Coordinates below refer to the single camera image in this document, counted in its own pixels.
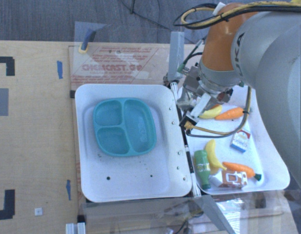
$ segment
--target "teal divided plate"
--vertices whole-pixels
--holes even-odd
[[[97,143],[108,155],[142,155],[156,145],[154,119],[140,99],[115,98],[98,103],[93,123]]]

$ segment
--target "green bottle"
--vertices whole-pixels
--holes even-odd
[[[196,171],[202,182],[202,189],[210,189],[209,183],[210,164],[207,158],[206,150],[198,150],[194,153]]]

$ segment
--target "toy banana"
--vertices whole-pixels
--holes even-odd
[[[210,164],[210,174],[216,174],[219,170],[219,168],[222,168],[223,170],[226,170],[227,168],[224,167],[221,162],[219,162],[218,158],[215,155],[215,140],[212,139],[208,141],[205,148],[207,151],[207,159]]]
[[[212,119],[216,116],[218,116],[222,112],[222,105],[216,105],[214,108],[211,108],[210,110],[206,110],[203,112],[202,115],[199,115],[199,118],[202,119]]]

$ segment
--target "toy carrot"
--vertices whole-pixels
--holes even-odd
[[[257,174],[254,172],[254,170],[246,165],[242,165],[242,164],[237,164],[237,163],[231,163],[231,162],[222,162],[223,165],[232,171],[237,171],[237,172],[245,172],[247,174],[247,178],[251,178],[254,177],[257,181],[260,181],[262,175],[261,174]]]
[[[214,119],[221,120],[221,119],[237,119],[243,116],[243,108],[235,107],[226,112],[214,117]]]

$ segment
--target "wooden table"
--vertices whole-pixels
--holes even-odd
[[[8,115],[0,116],[0,214],[12,211],[4,206],[4,200],[12,200],[4,198],[5,192],[15,193],[15,212],[0,220],[0,234],[64,233],[67,223],[77,222],[76,136],[68,51],[72,45],[0,41],[0,57],[15,60],[14,76],[7,76],[6,64],[0,63],[0,89],[8,91]],[[278,221],[275,233],[295,233],[288,204],[282,204],[284,214],[268,221]],[[35,216],[38,208],[42,208],[42,215]]]

